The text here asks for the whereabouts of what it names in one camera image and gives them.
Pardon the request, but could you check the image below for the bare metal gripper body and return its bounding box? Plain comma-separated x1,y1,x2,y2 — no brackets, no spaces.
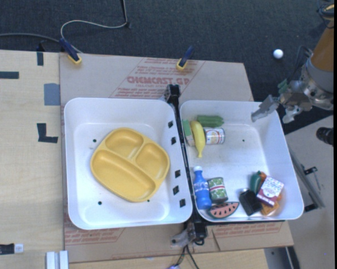
278,80,335,112

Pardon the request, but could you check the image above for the white plastic tray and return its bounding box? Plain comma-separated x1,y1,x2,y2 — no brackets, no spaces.
63,97,193,231
179,99,305,223

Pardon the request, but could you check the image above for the green toy pea pod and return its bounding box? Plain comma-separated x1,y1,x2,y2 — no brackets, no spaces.
196,114,225,129

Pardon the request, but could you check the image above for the red and white labelled can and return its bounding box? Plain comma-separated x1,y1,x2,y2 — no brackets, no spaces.
203,127,226,146

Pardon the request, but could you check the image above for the yellow banana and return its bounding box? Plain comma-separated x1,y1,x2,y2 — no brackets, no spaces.
190,119,207,159

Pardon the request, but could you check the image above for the purple and white carton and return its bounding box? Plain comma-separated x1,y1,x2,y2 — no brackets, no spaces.
256,175,285,208

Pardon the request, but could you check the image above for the green and beige carton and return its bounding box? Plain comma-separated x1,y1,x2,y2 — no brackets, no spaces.
182,119,196,147

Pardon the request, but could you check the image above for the thin black rod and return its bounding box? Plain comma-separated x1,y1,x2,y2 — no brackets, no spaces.
170,99,198,224

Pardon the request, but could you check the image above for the green labelled can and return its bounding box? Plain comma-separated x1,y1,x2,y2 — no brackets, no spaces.
207,177,229,204

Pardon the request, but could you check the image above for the black carton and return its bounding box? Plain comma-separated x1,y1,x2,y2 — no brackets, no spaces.
238,188,263,217

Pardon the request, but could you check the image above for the orange flat toy food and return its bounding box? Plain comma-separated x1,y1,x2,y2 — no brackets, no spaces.
260,193,283,217

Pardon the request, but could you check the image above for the blue bottle white cap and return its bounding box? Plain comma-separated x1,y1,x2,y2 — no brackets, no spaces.
192,165,213,210

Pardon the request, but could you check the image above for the toy watermelon slice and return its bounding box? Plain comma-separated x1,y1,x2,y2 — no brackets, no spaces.
207,201,240,220

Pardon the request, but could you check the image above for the yellow divided plate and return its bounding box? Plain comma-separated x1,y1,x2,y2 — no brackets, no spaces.
89,127,171,203

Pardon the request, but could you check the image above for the brown cardboard board red print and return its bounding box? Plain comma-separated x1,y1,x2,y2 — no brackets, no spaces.
58,52,295,263

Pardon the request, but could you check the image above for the black cylinder on white bracket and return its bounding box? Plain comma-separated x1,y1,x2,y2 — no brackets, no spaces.
316,126,335,147

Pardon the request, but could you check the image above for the black block with thin wires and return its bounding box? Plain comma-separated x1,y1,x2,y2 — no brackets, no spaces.
184,221,209,247
163,84,182,104

